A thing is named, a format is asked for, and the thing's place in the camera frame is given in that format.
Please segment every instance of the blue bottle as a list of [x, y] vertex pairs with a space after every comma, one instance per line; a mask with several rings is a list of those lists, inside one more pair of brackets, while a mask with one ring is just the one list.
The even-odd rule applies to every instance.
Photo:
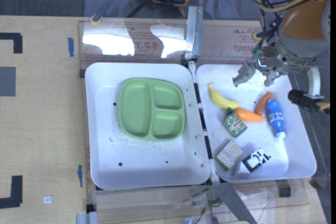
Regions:
[[268, 121], [276, 131], [276, 136], [280, 138], [286, 137], [283, 127], [284, 117], [282, 116], [282, 111], [280, 109], [279, 103], [275, 100], [268, 100], [266, 102], [265, 109]]

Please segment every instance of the black tape mark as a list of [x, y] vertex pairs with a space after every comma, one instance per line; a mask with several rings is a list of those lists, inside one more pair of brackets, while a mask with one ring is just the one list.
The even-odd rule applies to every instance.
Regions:
[[0, 198], [0, 209], [19, 207], [22, 203], [22, 176], [12, 176], [10, 196]]
[[20, 33], [0, 33], [0, 39], [13, 41], [13, 53], [21, 54], [23, 52], [22, 35]]
[[0, 96], [15, 96], [16, 67], [0, 67]]

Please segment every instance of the small box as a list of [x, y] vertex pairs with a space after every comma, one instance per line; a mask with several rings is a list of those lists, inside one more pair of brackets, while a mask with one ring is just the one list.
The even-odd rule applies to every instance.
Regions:
[[249, 175], [269, 159], [271, 159], [271, 156], [267, 155], [262, 148], [259, 148], [236, 166], [235, 175]]
[[223, 125], [227, 128], [233, 137], [237, 137], [246, 131], [247, 126], [240, 118], [235, 114], [235, 112], [230, 113], [224, 120]]
[[225, 170], [229, 170], [234, 166], [242, 153], [243, 150], [234, 142], [230, 141], [215, 157], [215, 161], [217, 161]]

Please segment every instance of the green divided plate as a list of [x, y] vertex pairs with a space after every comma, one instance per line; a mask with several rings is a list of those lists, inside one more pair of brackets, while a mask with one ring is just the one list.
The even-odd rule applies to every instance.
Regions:
[[184, 99], [167, 81], [133, 78], [121, 88], [120, 127], [127, 135], [149, 141], [169, 141], [184, 129]]

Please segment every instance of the blue tape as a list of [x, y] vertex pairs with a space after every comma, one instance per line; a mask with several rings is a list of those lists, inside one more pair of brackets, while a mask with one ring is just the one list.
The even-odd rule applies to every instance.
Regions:
[[70, 57], [75, 56], [73, 53], [73, 51], [75, 50], [73, 43], [74, 43], [74, 39], [71, 37], [68, 37], [68, 49], [69, 49]]
[[77, 175], [78, 175], [78, 179], [80, 182], [80, 187], [83, 187], [83, 172], [82, 172], [82, 166], [78, 165], [78, 170], [77, 170]]

